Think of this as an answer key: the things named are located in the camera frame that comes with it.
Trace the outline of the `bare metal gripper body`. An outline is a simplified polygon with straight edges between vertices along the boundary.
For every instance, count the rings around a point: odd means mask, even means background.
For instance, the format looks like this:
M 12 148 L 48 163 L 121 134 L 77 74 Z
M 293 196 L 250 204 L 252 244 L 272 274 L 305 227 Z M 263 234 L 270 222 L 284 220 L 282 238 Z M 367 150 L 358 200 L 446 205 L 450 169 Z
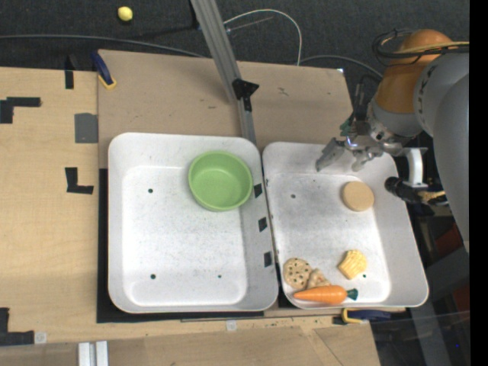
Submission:
M 344 146 L 356 156 L 373 159 L 387 153 L 392 156 L 404 154 L 404 139 L 380 125 L 368 122 L 352 122 L 342 129 Z

